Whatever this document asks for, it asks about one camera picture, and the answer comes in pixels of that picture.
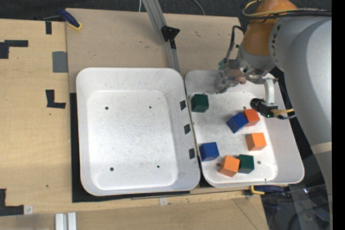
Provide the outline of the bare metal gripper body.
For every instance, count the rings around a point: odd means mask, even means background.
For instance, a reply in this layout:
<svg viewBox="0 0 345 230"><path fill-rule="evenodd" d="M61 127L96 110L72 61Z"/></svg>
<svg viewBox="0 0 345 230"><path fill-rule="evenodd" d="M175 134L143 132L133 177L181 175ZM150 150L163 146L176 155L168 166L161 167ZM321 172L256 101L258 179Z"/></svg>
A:
<svg viewBox="0 0 345 230"><path fill-rule="evenodd" d="M234 87L246 82L261 84L268 72L269 68L262 64L254 66L243 59L228 59L220 69L219 76L223 78L223 86L224 80L233 79Z"/></svg>

